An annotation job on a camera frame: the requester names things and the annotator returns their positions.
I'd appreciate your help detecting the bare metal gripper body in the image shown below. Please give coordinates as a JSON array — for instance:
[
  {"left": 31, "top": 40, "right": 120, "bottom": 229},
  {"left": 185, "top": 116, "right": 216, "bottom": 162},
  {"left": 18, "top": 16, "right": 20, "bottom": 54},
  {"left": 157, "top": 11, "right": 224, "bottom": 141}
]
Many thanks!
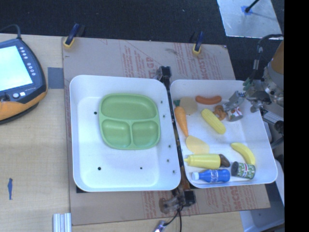
[{"left": 245, "top": 79, "right": 285, "bottom": 113}]

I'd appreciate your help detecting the small white and orange can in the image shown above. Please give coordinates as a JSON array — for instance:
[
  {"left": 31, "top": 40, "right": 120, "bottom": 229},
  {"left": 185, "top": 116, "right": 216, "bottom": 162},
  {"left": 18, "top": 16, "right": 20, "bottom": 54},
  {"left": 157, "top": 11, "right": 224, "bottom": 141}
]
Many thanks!
[{"left": 226, "top": 106, "right": 244, "bottom": 122}]

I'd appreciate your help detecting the orange pretzel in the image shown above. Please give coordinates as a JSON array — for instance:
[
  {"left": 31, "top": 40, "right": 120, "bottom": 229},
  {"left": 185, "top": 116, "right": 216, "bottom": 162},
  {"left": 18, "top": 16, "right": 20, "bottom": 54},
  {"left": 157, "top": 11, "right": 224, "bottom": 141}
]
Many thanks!
[{"left": 213, "top": 104, "right": 228, "bottom": 121}]

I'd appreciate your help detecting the orange sausage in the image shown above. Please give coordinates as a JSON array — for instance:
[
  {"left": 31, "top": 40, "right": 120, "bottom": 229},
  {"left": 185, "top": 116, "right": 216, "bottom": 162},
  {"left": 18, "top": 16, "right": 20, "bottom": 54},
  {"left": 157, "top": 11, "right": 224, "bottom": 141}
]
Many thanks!
[{"left": 195, "top": 95, "right": 223, "bottom": 105}]

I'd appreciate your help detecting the yellow corn cob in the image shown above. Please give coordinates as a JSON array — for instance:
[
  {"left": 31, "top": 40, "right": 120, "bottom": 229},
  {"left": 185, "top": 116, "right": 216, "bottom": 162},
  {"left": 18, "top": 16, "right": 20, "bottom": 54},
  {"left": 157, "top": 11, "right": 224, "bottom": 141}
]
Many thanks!
[{"left": 200, "top": 108, "right": 227, "bottom": 135}]

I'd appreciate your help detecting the white plastic tray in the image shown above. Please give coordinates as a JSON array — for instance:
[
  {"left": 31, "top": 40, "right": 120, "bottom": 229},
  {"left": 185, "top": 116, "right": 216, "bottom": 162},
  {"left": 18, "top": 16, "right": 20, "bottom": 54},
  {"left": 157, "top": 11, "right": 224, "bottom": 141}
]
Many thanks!
[
  {"left": 69, "top": 74, "right": 182, "bottom": 193},
  {"left": 169, "top": 79, "right": 279, "bottom": 189}
]

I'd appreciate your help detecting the beige biscuit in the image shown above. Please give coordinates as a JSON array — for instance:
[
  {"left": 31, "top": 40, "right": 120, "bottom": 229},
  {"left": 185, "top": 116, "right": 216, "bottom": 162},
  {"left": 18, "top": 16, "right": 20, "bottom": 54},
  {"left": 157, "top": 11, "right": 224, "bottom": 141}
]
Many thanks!
[{"left": 180, "top": 97, "right": 198, "bottom": 116}]

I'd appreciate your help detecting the yellow banana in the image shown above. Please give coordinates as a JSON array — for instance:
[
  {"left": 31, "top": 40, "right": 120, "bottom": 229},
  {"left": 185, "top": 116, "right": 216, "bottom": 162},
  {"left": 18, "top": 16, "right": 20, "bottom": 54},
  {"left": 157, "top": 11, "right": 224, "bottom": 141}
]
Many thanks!
[{"left": 230, "top": 142, "right": 256, "bottom": 166}]

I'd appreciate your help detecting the orange carrot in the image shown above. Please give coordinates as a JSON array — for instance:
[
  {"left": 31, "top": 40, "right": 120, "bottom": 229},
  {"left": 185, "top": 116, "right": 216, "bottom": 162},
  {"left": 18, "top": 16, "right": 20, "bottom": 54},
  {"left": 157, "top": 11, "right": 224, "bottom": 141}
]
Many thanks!
[{"left": 173, "top": 100, "right": 190, "bottom": 138}]

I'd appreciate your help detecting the yellow potato crisp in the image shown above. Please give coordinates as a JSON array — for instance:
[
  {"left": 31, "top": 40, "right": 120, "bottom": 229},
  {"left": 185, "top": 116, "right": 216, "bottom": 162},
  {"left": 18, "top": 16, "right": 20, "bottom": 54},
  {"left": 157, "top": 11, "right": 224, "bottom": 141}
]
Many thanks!
[{"left": 185, "top": 135, "right": 211, "bottom": 155}]

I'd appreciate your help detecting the brown oval potato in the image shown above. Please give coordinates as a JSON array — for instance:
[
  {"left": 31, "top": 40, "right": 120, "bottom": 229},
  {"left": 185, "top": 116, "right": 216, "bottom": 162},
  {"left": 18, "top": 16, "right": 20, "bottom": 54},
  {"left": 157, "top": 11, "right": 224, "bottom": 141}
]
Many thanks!
[{"left": 218, "top": 153, "right": 231, "bottom": 168}]

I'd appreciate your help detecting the yellow mustard bottle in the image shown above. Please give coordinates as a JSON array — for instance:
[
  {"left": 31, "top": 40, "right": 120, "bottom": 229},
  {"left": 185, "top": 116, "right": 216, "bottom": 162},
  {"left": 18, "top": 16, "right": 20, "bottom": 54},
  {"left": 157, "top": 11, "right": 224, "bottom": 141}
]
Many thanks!
[{"left": 183, "top": 153, "right": 222, "bottom": 170}]

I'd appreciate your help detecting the thin black and white rod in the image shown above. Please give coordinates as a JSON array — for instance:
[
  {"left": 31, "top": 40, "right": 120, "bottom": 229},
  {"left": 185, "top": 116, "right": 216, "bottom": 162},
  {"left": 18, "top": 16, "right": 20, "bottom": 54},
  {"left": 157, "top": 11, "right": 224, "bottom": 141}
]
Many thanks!
[{"left": 165, "top": 80, "right": 186, "bottom": 191}]

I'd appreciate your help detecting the small green and white can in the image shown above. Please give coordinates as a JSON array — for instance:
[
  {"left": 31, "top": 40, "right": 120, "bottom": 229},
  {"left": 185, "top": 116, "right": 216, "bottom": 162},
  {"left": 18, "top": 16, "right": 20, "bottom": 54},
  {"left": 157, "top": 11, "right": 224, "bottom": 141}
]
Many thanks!
[{"left": 230, "top": 161, "right": 256, "bottom": 180}]

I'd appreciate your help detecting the blue bottle white cap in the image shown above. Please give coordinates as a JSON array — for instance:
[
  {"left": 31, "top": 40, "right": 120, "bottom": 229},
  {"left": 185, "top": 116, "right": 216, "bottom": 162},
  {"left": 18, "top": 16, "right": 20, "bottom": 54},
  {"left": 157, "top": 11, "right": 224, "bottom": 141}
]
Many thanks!
[{"left": 191, "top": 168, "right": 231, "bottom": 184}]

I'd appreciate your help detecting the brown cardboard board red print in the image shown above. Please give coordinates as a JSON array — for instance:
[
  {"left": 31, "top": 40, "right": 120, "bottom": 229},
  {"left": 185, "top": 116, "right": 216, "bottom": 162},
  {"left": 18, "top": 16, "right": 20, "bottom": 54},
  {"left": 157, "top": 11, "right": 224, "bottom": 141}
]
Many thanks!
[{"left": 62, "top": 36, "right": 271, "bottom": 226}]

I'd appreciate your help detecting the green divided plate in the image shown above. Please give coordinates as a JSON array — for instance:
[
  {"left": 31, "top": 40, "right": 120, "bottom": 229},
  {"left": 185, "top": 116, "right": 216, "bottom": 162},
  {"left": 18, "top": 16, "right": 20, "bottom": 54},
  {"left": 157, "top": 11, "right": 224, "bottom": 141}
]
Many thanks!
[{"left": 98, "top": 93, "right": 161, "bottom": 151}]

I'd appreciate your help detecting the black cylinder on white bracket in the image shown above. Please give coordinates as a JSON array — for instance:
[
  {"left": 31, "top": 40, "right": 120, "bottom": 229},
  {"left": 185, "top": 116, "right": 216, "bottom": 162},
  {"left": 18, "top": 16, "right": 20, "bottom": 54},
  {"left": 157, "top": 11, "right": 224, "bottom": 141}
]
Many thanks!
[{"left": 262, "top": 109, "right": 285, "bottom": 136}]

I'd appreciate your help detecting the black block with thin wires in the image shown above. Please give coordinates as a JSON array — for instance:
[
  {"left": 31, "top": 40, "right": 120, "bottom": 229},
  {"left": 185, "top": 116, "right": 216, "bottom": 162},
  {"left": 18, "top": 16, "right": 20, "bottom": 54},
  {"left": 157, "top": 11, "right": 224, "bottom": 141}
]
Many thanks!
[
  {"left": 156, "top": 66, "right": 172, "bottom": 82},
  {"left": 183, "top": 189, "right": 197, "bottom": 206}
]

